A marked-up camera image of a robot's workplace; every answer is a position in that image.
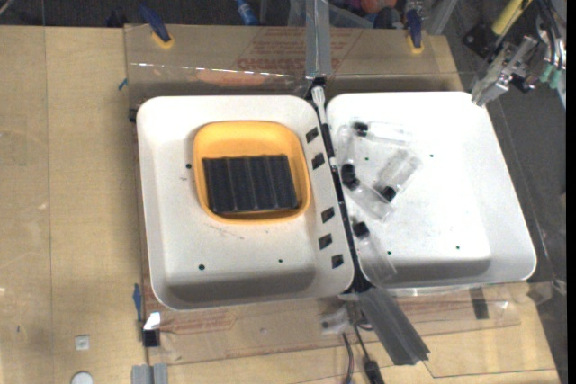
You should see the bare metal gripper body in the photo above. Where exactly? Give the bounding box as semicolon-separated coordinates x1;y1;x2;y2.
489;34;562;92

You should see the clear plastic bottle black cap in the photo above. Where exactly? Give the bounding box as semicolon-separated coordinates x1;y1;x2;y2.
344;177;397;221
351;219;399;285
374;147;424;203
336;124;360;179
350;120;413;145

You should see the white plastic tray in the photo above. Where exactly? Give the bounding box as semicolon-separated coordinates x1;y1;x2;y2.
324;91;538;290
135;94;356;311

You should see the blue bottle white cap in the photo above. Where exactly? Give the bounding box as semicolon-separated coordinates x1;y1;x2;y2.
233;0;260;27

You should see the yellow plate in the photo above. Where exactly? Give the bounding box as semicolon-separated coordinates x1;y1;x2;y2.
192;120;312;225

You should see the black ribbed tray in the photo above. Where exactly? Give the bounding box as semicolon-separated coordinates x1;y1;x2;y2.
201;154;301;215

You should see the brown cardboard board red print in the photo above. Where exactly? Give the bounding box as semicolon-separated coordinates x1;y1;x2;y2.
123;22;560;380

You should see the thin black and white rod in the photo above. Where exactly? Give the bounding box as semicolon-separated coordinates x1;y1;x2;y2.
310;85;375;294

